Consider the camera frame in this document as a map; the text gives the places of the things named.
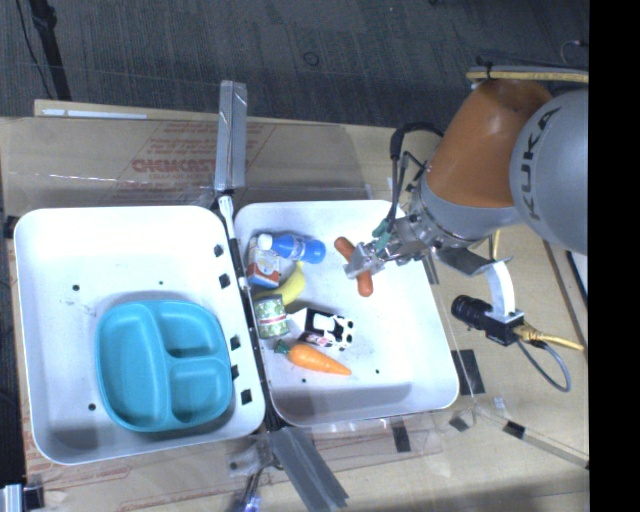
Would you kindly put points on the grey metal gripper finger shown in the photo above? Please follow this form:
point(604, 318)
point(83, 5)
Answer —
point(357, 260)
point(377, 265)

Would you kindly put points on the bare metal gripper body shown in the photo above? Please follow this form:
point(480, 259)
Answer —
point(417, 239)

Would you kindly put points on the orange-red toy sausage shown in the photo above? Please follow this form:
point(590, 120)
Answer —
point(366, 286)

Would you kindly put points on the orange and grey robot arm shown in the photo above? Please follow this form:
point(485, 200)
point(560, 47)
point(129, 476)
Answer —
point(480, 150)

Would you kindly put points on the blue and white bottle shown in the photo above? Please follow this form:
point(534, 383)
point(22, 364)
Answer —
point(300, 247)

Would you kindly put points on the yellow banana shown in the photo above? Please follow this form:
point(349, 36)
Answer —
point(296, 287)

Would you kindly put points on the black and white cow-print carton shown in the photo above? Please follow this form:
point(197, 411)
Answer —
point(332, 327)

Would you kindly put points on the white plastic tray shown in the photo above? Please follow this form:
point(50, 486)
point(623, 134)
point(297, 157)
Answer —
point(125, 250)
point(400, 340)

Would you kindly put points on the red and white carton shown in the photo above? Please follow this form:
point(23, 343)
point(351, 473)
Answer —
point(262, 265)

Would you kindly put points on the green and white can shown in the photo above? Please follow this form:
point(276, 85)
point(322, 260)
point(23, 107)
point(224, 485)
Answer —
point(271, 317)

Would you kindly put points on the orange carrot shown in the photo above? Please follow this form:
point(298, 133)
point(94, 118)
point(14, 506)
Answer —
point(315, 359)

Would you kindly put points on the thin black and white rod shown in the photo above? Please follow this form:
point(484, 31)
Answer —
point(227, 212)

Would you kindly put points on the blue divided plate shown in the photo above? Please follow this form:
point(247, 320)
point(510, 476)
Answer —
point(160, 365)

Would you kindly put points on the brown cardboard board, red print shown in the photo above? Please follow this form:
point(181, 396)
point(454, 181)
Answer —
point(125, 160)

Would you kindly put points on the black cylinder on white bracket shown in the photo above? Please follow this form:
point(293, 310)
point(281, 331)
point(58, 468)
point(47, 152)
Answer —
point(480, 312)

